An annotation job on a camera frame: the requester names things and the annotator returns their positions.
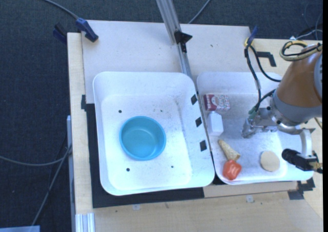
blue bowl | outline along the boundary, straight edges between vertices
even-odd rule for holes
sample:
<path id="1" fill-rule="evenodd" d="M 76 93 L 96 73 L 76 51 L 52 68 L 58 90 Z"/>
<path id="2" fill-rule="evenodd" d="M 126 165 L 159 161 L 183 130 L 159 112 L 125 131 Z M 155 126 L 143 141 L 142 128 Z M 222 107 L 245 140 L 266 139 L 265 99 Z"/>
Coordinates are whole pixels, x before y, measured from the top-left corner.
<path id="1" fill-rule="evenodd" d="M 146 161 L 163 152 L 166 135 L 163 127 L 154 119 L 136 116 L 127 120 L 121 127 L 119 142 L 131 158 Z"/>

waffle cone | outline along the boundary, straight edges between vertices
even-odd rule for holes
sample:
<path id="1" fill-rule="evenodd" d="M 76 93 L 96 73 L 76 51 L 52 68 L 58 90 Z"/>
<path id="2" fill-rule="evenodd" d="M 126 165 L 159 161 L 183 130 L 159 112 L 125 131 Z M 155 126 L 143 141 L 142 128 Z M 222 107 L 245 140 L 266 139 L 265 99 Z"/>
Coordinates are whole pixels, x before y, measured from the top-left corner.
<path id="1" fill-rule="evenodd" d="M 218 141 L 220 147 L 222 148 L 225 156 L 227 157 L 228 160 L 234 160 L 237 161 L 238 158 L 240 157 L 240 154 L 236 152 L 235 150 L 232 149 L 230 145 L 228 145 L 226 142 L 223 140 Z"/>

wooden table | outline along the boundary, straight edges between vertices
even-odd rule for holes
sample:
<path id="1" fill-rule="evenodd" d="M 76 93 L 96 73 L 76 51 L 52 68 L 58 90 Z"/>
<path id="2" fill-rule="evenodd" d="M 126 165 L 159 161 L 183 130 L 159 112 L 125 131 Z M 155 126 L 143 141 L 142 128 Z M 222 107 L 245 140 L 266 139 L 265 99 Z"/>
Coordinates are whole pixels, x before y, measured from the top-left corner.
<path id="1" fill-rule="evenodd" d="M 275 68 L 270 66 L 269 61 L 262 61 L 266 71 L 284 74 L 289 63 L 279 57 L 279 50 L 285 42 L 272 39 L 254 41 L 257 51 L 271 52 L 275 57 Z M 287 191 L 297 189 L 297 182 L 292 181 L 209 185 L 204 187 L 204 199 L 93 208 L 87 118 L 86 112 L 81 109 L 85 79 L 79 33 L 68 34 L 68 62 L 73 143 L 73 216 L 79 219 L 93 213 L 95 231 L 323 231 L 322 176 L 316 173 L 313 178 L 317 187 L 305 193 L 306 200 L 289 198 Z M 322 162 L 322 131 L 314 120 L 307 127 L 317 129 L 312 134 L 313 149 Z"/>

red pepper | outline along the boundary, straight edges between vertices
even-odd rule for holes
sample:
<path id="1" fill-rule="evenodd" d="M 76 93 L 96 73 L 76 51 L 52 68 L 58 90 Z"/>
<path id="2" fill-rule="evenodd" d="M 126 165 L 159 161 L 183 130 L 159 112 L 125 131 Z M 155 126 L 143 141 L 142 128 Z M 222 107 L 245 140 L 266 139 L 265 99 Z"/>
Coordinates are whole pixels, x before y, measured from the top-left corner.
<path id="1" fill-rule="evenodd" d="M 234 160 L 229 160 L 224 163 L 223 176 L 229 180 L 234 180 L 241 171 L 241 165 Z"/>

white plastic tray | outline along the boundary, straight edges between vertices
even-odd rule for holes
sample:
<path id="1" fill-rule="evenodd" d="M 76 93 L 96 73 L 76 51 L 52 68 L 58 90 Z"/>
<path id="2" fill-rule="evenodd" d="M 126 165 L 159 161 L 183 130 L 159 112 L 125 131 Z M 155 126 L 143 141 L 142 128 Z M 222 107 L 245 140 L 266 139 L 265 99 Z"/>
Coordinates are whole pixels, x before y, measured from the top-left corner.
<path id="1" fill-rule="evenodd" d="M 279 78 L 277 74 L 270 74 L 274 78 Z M 277 88 L 278 83 L 265 78 L 261 73 L 257 73 L 261 83 L 262 94 Z M 251 73 L 247 72 L 204 72 L 197 78 L 197 86 L 201 99 L 201 104 L 205 118 L 208 112 L 205 111 L 203 95 L 207 93 L 220 93 L 228 96 L 230 110 L 222 115 L 224 132 L 220 137 L 210 136 L 210 145 L 213 151 L 215 171 L 218 177 L 227 184 L 247 184 L 273 181 L 295 181 L 308 180 L 313 172 L 304 172 L 294 165 L 287 163 L 281 157 L 284 149 L 289 148 L 302 151 L 302 142 L 299 135 L 289 135 L 283 132 L 257 133 L 250 139 L 242 138 L 241 131 L 243 124 L 248 117 L 248 111 L 257 102 L 257 90 Z M 264 100 L 261 107 L 269 105 Z M 241 154 L 238 163 L 242 166 L 242 171 L 233 181 L 222 175 L 223 165 L 227 158 L 218 139 L 223 139 L 231 145 L 233 149 Z M 263 151 L 273 151 L 280 159 L 280 169 L 275 172 L 265 171 L 260 166 L 260 155 Z"/>
<path id="2" fill-rule="evenodd" d="M 93 81 L 100 181 L 113 195 L 202 187 L 214 166 L 192 80 L 181 73 L 102 72 Z M 136 161 L 122 150 L 119 130 L 134 116 L 148 116 L 164 128 L 163 153 Z"/>

